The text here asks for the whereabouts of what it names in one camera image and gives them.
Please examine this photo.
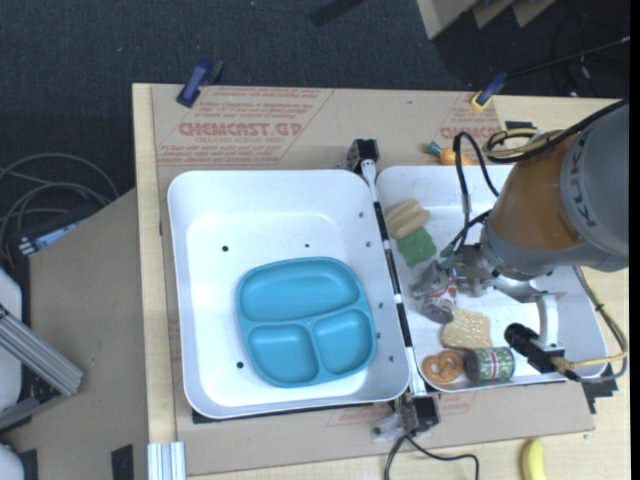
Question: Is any brown cardboard board red print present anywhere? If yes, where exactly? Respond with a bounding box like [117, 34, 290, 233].
[149, 84, 597, 477]

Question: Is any tan bread slice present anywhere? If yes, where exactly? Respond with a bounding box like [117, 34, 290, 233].
[439, 307, 494, 351]

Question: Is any blue divided plate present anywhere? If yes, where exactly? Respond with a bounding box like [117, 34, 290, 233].
[234, 256, 378, 389]

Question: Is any yellow banana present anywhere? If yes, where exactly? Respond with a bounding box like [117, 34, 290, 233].
[520, 436, 549, 480]

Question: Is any tan hot dog bun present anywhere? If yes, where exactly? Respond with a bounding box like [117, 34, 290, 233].
[384, 198, 432, 240]

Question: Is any black block with thin wires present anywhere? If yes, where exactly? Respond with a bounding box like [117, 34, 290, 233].
[398, 394, 442, 433]
[343, 138, 380, 172]

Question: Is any white plastic tray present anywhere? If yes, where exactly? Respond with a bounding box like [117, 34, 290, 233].
[166, 168, 413, 421]
[374, 164, 611, 395]

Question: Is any red and white can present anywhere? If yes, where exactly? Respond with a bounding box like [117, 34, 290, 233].
[421, 280, 459, 326]

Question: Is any orange carrot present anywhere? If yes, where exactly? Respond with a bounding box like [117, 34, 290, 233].
[426, 140, 477, 167]

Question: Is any green lettuce leaf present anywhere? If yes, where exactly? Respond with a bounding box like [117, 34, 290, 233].
[395, 225, 437, 270]

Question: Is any black cylinder on white bracket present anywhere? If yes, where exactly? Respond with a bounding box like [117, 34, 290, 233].
[503, 290, 569, 375]

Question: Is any green can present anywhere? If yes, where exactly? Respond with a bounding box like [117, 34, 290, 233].
[463, 345, 517, 384]

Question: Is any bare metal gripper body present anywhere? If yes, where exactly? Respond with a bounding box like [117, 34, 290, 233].
[441, 244, 532, 300]

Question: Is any orange pretzel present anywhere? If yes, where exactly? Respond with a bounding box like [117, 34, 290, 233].
[420, 348, 466, 385]

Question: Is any thin black and white rod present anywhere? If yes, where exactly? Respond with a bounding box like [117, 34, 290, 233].
[360, 159, 427, 397]

